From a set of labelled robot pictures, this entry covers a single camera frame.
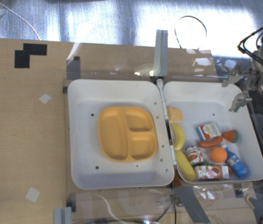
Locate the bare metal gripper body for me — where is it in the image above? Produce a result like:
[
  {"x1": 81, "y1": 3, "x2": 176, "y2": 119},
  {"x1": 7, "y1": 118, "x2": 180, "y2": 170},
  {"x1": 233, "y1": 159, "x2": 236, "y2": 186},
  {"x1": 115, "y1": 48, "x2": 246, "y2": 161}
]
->
[{"x1": 248, "y1": 51, "x2": 263, "y2": 95}]

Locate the white plastic tray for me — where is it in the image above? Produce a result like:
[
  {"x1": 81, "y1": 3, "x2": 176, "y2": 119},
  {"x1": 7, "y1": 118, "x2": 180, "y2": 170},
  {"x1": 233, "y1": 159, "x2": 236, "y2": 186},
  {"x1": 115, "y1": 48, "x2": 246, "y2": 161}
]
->
[
  {"x1": 67, "y1": 78, "x2": 175, "y2": 191},
  {"x1": 163, "y1": 81, "x2": 263, "y2": 185}
]

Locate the orange carrot with green top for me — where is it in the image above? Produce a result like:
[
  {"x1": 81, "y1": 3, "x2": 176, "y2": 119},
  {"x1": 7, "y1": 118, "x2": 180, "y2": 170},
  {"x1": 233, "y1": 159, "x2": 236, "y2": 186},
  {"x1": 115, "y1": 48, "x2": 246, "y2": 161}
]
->
[{"x1": 222, "y1": 129, "x2": 240, "y2": 144}]

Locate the orange and white carton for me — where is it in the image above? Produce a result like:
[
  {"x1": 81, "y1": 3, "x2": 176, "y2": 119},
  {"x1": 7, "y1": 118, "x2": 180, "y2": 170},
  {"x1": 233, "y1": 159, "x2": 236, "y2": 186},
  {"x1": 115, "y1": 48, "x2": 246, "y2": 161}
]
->
[{"x1": 195, "y1": 121, "x2": 222, "y2": 142}]

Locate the red sausage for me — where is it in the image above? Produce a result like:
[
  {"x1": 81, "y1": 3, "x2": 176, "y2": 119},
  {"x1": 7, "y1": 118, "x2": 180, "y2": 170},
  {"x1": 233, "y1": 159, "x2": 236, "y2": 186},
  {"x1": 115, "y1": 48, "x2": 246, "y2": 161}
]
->
[{"x1": 198, "y1": 135, "x2": 224, "y2": 149}]

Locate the orange ball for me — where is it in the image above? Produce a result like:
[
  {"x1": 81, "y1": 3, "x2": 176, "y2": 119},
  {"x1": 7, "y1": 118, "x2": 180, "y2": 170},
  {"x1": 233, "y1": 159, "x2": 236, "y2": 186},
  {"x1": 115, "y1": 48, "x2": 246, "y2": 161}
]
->
[{"x1": 210, "y1": 147, "x2": 228, "y2": 163}]

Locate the blue bottle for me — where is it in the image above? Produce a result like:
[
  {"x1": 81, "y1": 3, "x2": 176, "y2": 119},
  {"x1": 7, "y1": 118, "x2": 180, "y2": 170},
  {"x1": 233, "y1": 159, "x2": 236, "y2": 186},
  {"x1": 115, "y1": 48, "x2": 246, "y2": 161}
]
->
[{"x1": 221, "y1": 144, "x2": 249, "y2": 179}]

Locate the orange cheese wedge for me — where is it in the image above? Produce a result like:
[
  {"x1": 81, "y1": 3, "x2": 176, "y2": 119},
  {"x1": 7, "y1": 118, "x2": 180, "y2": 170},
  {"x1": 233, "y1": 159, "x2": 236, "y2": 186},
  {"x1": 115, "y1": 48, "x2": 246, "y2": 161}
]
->
[{"x1": 166, "y1": 106, "x2": 184, "y2": 122}]

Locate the yellow banana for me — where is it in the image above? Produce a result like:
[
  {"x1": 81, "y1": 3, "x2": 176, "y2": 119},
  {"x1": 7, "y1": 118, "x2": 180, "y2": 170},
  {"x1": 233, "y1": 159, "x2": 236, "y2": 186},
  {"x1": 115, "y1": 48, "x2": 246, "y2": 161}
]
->
[{"x1": 169, "y1": 120, "x2": 186, "y2": 152}]

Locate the red and white can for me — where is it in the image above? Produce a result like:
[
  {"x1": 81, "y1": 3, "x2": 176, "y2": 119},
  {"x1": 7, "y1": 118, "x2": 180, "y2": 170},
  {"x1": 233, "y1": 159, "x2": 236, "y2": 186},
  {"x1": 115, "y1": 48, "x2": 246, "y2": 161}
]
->
[{"x1": 185, "y1": 145, "x2": 204, "y2": 166}]

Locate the thin black and white rod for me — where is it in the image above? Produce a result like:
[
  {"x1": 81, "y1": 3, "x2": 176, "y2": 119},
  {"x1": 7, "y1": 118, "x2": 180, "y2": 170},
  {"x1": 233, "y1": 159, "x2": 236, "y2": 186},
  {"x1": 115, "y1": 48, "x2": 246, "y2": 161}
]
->
[{"x1": 156, "y1": 78, "x2": 178, "y2": 167}]

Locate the brown bottle with white label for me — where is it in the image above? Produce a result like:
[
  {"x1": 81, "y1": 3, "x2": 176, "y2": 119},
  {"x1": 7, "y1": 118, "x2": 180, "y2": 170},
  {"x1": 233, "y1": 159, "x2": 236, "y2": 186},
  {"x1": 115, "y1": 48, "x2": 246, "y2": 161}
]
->
[{"x1": 194, "y1": 164, "x2": 234, "y2": 181}]

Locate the yellow corn cob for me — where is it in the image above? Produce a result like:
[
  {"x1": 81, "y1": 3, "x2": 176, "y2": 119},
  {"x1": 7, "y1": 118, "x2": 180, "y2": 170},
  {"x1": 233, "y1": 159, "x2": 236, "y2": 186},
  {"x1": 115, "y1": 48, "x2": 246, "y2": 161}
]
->
[{"x1": 175, "y1": 150, "x2": 197, "y2": 182}]

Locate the orange divided plate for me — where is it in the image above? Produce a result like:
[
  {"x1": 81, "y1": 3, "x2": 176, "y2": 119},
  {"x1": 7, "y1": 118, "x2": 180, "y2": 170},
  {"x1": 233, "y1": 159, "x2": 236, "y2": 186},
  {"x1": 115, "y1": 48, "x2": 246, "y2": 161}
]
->
[{"x1": 97, "y1": 105, "x2": 159, "y2": 162}]

